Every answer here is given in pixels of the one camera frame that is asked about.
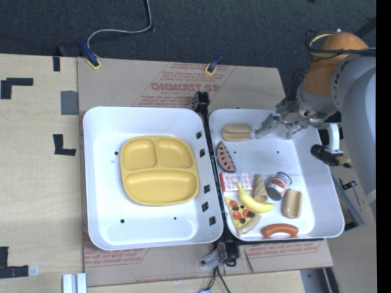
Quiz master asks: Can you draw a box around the yellow divided plate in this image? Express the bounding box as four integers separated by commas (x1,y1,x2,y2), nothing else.
120,135,200,207

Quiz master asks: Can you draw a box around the orange sausage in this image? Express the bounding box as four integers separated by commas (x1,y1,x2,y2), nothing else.
261,223,299,239

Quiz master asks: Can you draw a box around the tan hot dog bun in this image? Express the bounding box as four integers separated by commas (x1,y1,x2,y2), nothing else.
281,188,304,220
222,123,253,142

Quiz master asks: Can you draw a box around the red and white packet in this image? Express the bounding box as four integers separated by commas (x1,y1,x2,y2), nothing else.
219,172,254,194

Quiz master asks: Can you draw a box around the yellow pizza slice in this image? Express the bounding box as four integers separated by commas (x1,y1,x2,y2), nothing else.
224,195,262,236

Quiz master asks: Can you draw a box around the black cylinder on white bracket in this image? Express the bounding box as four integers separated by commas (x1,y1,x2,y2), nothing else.
310,122,353,168

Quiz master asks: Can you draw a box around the brown cardboard board red print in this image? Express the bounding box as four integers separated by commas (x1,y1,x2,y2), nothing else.
76,56,334,288

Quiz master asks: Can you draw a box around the red watermelon slice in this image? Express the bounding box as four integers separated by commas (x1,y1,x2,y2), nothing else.
215,141,236,173

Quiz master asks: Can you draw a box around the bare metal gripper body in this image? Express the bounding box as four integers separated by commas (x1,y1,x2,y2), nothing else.
274,101,328,131

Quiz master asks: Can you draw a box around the white plastic tray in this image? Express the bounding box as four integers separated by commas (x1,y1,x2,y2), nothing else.
82,106,225,251
208,107,346,242

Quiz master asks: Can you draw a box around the yellow banana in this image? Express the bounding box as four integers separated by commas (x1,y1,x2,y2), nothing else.
236,181,276,214

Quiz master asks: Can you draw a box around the thin black rod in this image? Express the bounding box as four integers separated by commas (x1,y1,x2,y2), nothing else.
200,102,233,250

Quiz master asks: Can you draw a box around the tan ice cream cone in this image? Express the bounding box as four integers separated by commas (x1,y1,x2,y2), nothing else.
253,173,269,203

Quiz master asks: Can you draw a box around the red and white can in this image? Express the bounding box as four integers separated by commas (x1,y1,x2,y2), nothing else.
266,172,293,201

